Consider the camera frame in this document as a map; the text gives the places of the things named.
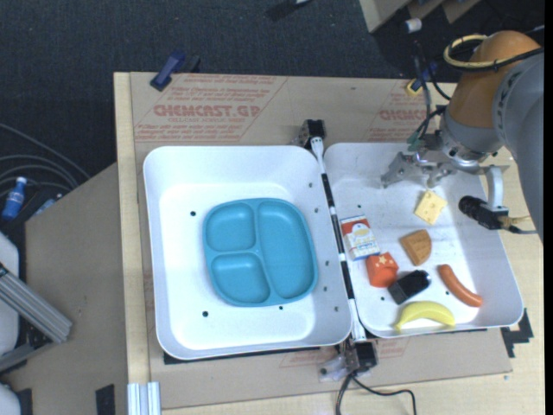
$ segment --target white tray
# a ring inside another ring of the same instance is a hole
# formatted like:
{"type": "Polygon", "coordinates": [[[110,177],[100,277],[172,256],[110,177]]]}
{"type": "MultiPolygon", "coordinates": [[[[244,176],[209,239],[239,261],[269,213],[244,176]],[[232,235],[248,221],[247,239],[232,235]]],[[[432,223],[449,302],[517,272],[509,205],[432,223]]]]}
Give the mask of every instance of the white tray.
{"type": "Polygon", "coordinates": [[[325,153],[325,162],[332,186],[336,211],[347,218],[365,214],[382,252],[389,252],[397,261],[401,277],[409,271],[424,269],[431,277],[428,289],[404,304],[430,300],[444,304],[455,317],[453,329],[421,319],[405,325],[397,332],[398,306],[387,289],[369,284],[365,262],[348,261],[359,319],[367,330],[380,337],[418,335],[449,330],[483,329],[510,326],[524,312],[522,297],[505,253],[498,231],[489,231],[468,218],[458,208],[464,195],[483,200],[486,193],[478,176],[457,173],[447,176],[432,189],[448,202],[434,225],[413,214],[420,195],[426,188],[426,177],[407,180],[383,188],[380,176],[405,144],[335,144],[325,153]],[[399,239],[419,229],[427,229],[432,240],[428,261],[414,266],[399,239]],[[447,294],[437,272],[438,265],[448,264],[460,281],[483,297],[479,308],[469,307],[447,294]]]}
{"type": "Polygon", "coordinates": [[[342,342],[348,308],[327,199],[315,157],[296,146],[177,146],[153,150],[143,165],[156,333],[182,360],[342,342]],[[319,279],[282,306],[239,307],[212,287],[202,223],[215,206],[272,197],[294,204],[311,231],[319,279]]]}

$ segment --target blue divided plate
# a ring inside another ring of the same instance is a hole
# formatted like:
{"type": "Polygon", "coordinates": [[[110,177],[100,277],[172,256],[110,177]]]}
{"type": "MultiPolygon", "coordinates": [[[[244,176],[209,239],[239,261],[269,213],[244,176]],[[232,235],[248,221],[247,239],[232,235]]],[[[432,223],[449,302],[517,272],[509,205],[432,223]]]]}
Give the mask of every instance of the blue divided plate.
{"type": "Polygon", "coordinates": [[[307,222],[284,200],[256,198],[214,207],[203,222],[203,246],[213,287],[237,306],[290,303],[317,283],[307,222]]]}

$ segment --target orange toy food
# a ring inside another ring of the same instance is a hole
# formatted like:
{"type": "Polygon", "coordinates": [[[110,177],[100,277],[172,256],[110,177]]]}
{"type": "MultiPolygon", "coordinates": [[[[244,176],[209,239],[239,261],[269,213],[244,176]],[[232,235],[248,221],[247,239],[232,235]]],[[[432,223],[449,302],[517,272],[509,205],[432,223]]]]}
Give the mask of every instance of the orange toy food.
{"type": "Polygon", "coordinates": [[[454,274],[450,265],[441,265],[438,267],[438,272],[451,293],[459,298],[464,304],[474,308],[478,308],[482,305],[482,297],[467,289],[454,274]]]}
{"type": "Polygon", "coordinates": [[[415,231],[399,239],[413,265],[419,266],[430,257],[432,252],[432,240],[426,229],[415,231]]]}
{"type": "Polygon", "coordinates": [[[374,287],[389,287],[397,279],[397,263],[389,252],[371,255],[365,260],[369,283],[374,287]]]}

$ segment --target toy banana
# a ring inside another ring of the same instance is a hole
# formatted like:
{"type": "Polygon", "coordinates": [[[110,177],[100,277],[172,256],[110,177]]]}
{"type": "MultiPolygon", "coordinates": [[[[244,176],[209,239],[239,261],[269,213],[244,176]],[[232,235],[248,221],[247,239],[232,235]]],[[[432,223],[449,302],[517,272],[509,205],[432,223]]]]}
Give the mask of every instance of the toy banana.
{"type": "Polygon", "coordinates": [[[404,307],[395,328],[401,330],[404,324],[419,318],[428,318],[447,326],[455,326],[455,317],[443,304],[433,301],[417,301],[404,307]]]}

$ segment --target toy sausage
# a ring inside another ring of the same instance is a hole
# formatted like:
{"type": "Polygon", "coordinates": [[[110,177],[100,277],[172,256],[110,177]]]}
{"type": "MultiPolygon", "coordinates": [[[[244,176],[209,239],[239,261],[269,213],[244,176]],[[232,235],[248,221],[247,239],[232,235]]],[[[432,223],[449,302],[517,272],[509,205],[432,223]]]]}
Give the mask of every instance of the toy sausage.
{"type": "Polygon", "coordinates": [[[441,265],[438,272],[443,282],[453,295],[459,298],[464,304],[478,308],[482,305],[482,297],[467,289],[454,274],[450,265],[441,265]]]}

